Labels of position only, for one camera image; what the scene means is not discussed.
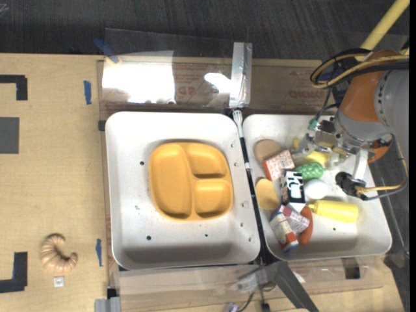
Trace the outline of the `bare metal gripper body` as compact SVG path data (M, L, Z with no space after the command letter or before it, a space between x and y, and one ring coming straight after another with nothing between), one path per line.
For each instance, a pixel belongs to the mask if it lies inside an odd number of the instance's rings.
M337 153L342 160L351 155L358 155L361 151L366 153L369 159L374 157L371 143L352 136L336 118L322 120L318 124L313 143Z

